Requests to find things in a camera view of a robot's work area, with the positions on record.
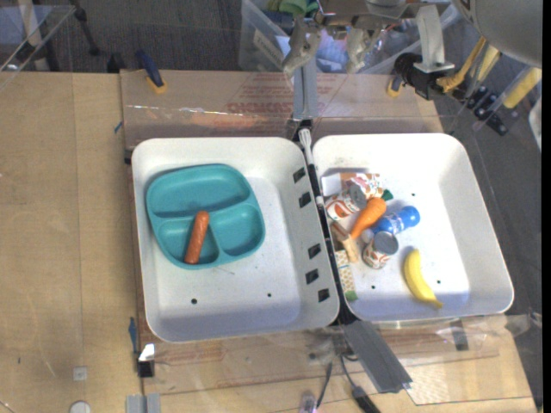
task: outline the sausage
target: sausage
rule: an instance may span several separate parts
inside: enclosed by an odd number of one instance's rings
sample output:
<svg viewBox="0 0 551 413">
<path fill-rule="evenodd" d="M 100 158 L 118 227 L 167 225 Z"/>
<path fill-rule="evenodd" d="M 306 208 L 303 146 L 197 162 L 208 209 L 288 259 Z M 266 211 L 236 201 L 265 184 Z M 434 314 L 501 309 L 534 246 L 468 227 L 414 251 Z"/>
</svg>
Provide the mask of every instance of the sausage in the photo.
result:
<svg viewBox="0 0 551 413">
<path fill-rule="evenodd" d="M 195 215 L 195 222 L 193 224 L 193 230 L 191 231 L 188 249 L 183 258 L 183 260 L 190 265 L 195 265 L 199 262 L 201 248 L 203 247 L 205 236 L 207 235 L 209 219 L 210 217 L 206 211 L 199 211 Z"/>
</svg>

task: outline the blue bottle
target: blue bottle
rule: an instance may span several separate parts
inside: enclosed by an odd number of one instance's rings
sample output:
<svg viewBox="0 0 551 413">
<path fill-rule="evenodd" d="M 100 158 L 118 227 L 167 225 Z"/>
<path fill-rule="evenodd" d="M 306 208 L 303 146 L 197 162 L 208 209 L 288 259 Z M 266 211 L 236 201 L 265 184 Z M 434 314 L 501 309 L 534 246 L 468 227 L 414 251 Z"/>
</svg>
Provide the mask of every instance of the blue bottle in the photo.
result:
<svg viewBox="0 0 551 413">
<path fill-rule="evenodd" d="M 400 211 L 394 214 L 385 216 L 375 224 L 371 230 L 374 234 L 385 231 L 390 232 L 394 236 L 399 232 L 411 228 L 419 223 L 421 215 L 414 206 L 404 206 Z"/>
</svg>

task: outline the banana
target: banana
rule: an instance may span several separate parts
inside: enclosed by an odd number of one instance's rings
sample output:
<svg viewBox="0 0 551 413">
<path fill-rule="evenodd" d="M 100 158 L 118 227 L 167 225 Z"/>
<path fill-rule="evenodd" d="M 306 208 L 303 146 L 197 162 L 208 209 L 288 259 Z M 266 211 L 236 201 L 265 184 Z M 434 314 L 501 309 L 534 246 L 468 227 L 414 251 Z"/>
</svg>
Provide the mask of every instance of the banana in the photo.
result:
<svg viewBox="0 0 551 413">
<path fill-rule="evenodd" d="M 421 272 L 421 254 L 419 250 L 413 250 L 406 256 L 404 261 L 404 276 L 407 286 L 412 291 L 416 299 L 426 303 L 432 303 L 438 309 L 443 307 L 443 303 L 438 301 L 434 292 L 427 284 Z"/>
</svg>

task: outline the wooden table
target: wooden table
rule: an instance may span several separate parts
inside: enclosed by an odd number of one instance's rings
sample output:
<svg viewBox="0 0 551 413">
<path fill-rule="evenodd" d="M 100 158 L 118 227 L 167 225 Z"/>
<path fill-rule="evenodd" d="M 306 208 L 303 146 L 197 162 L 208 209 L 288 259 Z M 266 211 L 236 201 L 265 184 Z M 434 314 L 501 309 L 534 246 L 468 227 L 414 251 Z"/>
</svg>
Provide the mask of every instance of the wooden table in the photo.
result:
<svg viewBox="0 0 551 413">
<path fill-rule="evenodd" d="M 123 412 L 127 395 L 144 392 L 128 334 L 137 281 L 121 121 L 118 75 L 23 72 L 0 92 L 0 410 L 57 413 L 85 400 L 92 412 Z M 471 402 L 416 406 L 405 391 L 372 399 L 383 412 L 536 411 L 505 322 L 488 322 L 497 354 L 412 370 L 414 381 L 445 377 L 452 398 Z M 202 391 L 199 381 L 163 395 L 162 411 L 297 411 L 301 393 L 322 384 Z M 360 411 L 342 375 L 319 411 Z"/>
</svg>

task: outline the divided teal bowl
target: divided teal bowl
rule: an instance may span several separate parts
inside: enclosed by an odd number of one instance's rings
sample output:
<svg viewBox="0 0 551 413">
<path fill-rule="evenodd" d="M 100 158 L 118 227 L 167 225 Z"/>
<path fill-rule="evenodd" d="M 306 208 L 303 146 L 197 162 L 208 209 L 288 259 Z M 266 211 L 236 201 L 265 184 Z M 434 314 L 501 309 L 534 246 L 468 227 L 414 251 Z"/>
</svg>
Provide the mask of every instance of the divided teal bowl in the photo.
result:
<svg viewBox="0 0 551 413">
<path fill-rule="evenodd" d="M 196 165 L 155 179 L 145 196 L 153 233 L 164 255 L 186 269 L 212 268 L 250 256 L 264 241 L 257 198 L 245 177 L 229 165 Z M 195 215 L 210 219 L 199 262 L 183 261 Z"/>
</svg>

